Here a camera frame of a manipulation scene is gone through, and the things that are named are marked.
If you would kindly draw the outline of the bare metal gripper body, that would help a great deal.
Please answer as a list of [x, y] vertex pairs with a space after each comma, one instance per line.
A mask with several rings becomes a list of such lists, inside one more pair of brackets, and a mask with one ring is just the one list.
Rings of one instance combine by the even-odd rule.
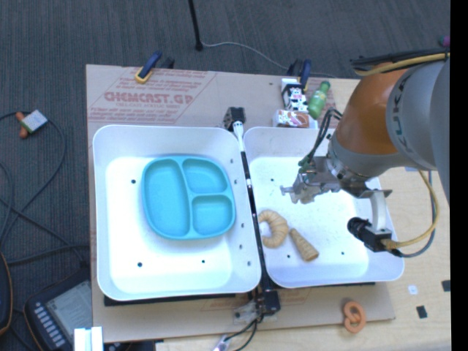
[[354, 197], [367, 197], [369, 177], [353, 172], [338, 159], [329, 156], [305, 156], [298, 163], [296, 185], [316, 187], [317, 195], [343, 190]]

